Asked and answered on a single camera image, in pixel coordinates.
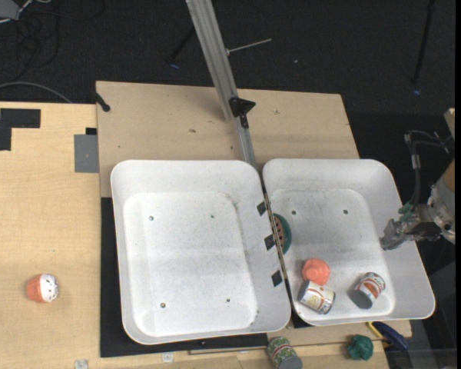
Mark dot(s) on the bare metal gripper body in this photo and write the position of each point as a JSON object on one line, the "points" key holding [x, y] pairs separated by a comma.
{"points": [[422, 230]]}

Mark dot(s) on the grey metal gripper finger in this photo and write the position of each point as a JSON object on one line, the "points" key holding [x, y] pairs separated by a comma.
{"points": [[390, 242], [392, 227]]}

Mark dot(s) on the red and white can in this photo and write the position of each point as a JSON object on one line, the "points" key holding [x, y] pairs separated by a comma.
{"points": [[369, 288]]}

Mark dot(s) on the white plastic tray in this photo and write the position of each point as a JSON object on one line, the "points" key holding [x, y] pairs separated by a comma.
{"points": [[192, 260], [338, 229]]}

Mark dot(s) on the orange toy fruit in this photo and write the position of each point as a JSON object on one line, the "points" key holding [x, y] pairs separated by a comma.
{"points": [[316, 270]]}

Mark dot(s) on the white and orange can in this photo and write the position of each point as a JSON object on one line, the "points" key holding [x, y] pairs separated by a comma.
{"points": [[317, 297]]}

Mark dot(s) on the green watermelon slice toy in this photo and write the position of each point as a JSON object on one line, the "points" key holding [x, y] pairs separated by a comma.
{"points": [[286, 233]]}

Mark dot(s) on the green broccoli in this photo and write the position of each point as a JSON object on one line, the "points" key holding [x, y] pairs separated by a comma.
{"points": [[360, 347]]}

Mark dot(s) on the green patterned can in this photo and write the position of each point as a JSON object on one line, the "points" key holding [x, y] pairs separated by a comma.
{"points": [[282, 354]]}

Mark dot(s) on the brown cardboard board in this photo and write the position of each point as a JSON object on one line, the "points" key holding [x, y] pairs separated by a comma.
{"points": [[169, 129]]}

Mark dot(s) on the orange and white toy cupcake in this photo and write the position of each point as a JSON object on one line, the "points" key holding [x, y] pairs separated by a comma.
{"points": [[42, 288]]}

